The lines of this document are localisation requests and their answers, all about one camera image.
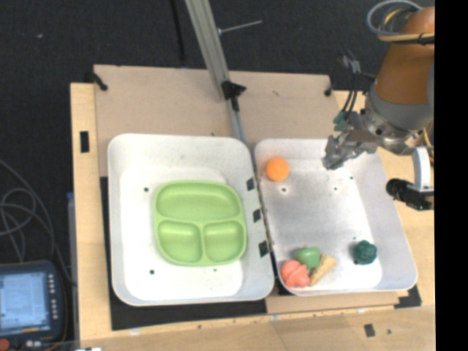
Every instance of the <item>toy orange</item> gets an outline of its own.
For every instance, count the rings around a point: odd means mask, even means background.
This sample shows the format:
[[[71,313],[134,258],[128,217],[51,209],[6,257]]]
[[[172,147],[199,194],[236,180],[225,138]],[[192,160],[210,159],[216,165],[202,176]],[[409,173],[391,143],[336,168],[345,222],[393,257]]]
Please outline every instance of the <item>toy orange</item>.
[[[265,171],[272,181],[284,181],[290,174],[290,166],[282,158],[275,157],[268,161]]]

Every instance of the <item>green toy vegetable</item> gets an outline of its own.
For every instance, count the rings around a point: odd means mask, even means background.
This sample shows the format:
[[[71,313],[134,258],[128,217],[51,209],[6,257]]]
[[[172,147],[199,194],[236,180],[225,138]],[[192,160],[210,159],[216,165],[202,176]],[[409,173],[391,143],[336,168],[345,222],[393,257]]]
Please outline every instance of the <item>green toy vegetable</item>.
[[[355,245],[352,254],[355,264],[370,264],[377,257],[377,247],[368,241],[361,241]]]

